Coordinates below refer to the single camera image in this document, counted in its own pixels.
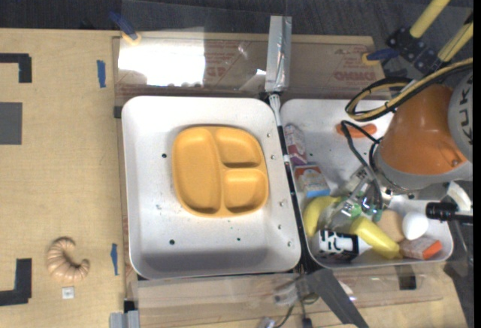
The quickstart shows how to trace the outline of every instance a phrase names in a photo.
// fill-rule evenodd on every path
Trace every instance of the yellow plate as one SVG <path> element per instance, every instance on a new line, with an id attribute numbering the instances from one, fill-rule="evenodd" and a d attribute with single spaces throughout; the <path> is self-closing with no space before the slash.
<path id="1" fill-rule="evenodd" d="M 261 145 L 234 127 L 196 126 L 179 133 L 172 150 L 172 176 L 180 203 L 199 216 L 247 214 L 268 199 Z"/>

